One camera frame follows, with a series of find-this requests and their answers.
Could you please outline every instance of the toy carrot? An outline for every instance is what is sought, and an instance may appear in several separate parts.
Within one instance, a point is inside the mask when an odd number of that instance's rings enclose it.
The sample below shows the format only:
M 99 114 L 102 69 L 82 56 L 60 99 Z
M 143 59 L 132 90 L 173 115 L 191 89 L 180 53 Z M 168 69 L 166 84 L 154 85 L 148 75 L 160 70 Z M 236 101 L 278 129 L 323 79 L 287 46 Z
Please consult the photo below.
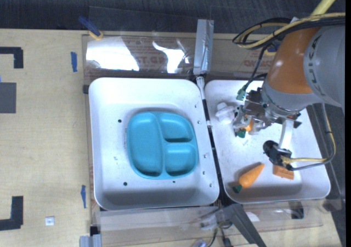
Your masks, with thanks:
M 257 179 L 258 175 L 264 168 L 264 164 L 261 163 L 260 165 L 252 168 L 248 172 L 242 174 L 239 178 L 239 185 L 233 187 L 233 191 L 239 193 L 242 188 L 250 187 Z

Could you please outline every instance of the orange block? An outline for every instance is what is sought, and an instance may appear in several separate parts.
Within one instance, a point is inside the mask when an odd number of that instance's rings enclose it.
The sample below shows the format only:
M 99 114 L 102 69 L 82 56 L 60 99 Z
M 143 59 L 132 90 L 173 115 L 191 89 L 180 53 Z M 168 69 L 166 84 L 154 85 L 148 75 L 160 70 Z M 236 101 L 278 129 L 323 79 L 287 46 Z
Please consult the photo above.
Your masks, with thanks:
M 278 165 L 273 165 L 273 174 L 282 178 L 294 180 L 294 171 L 289 171 Z

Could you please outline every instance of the light wood surface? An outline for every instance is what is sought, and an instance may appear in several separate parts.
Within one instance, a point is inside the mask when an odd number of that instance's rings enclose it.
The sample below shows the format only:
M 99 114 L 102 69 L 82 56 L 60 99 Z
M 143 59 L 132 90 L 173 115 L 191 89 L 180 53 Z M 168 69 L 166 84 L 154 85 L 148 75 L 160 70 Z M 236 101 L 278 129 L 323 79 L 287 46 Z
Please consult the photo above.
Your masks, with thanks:
M 0 219 L 24 196 L 21 229 L 0 231 L 0 246 L 78 246 L 91 221 L 82 36 L 86 31 L 0 30 L 0 46 L 22 47 L 24 69 L 0 54 L 3 82 L 17 83 L 16 114 L 0 114 Z M 71 51 L 77 53 L 73 72 Z M 81 187 L 86 186 L 87 208 Z M 45 226 L 54 216 L 55 225 Z M 323 225 L 263 232 L 267 246 L 341 246 L 331 214 Z M 241 235 L 232 244 L 247 244 Z M 143 246 L 192 246 L 195 240 Z M 223 246 L 217 239 L 213 246 Z

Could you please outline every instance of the white square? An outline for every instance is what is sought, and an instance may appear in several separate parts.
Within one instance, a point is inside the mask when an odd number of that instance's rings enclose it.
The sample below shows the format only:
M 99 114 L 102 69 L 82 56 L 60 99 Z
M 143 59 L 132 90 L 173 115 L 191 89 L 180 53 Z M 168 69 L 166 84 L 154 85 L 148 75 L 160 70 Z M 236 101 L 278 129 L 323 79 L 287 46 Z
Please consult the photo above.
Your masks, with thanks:
M 45 225 L 46 226 L 53 226 L 55 224 L 55 217 L 50 216 L 50 217 L 45 217 Z

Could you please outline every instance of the blue plate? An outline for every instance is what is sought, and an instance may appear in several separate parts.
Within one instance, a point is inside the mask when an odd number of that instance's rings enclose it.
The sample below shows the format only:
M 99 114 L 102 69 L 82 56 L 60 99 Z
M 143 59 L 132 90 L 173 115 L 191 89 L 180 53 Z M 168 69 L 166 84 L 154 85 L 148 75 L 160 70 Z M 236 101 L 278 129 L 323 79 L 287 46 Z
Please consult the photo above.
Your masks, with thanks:
M 143 112 L 127 128 L 127 151 L 133 170 L 150 179 L 174 179 L 193 172 L 198 162 L 191 123 L 176 113 Z

